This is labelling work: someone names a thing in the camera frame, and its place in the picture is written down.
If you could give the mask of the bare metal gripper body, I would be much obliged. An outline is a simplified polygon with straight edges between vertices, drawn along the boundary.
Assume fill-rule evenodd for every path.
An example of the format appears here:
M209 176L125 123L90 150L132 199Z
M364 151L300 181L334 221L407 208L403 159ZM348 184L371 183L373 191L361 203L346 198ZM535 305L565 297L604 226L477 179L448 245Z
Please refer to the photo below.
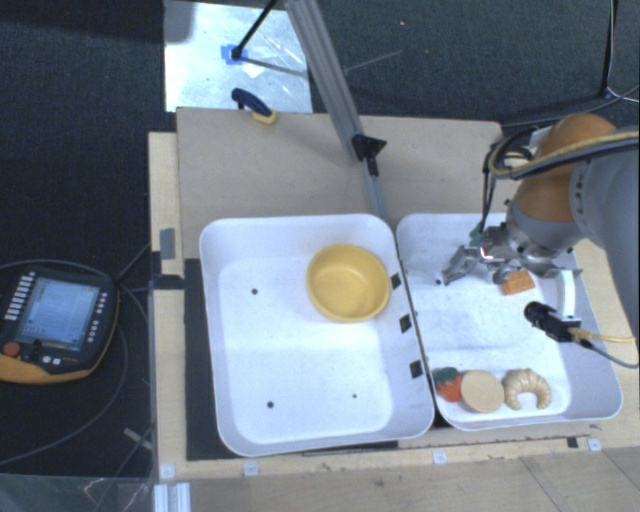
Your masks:
M477 266L494 270L512 264L540 278L553 277L560 271L555 261L582 239L574 223L501 223L481 235Z

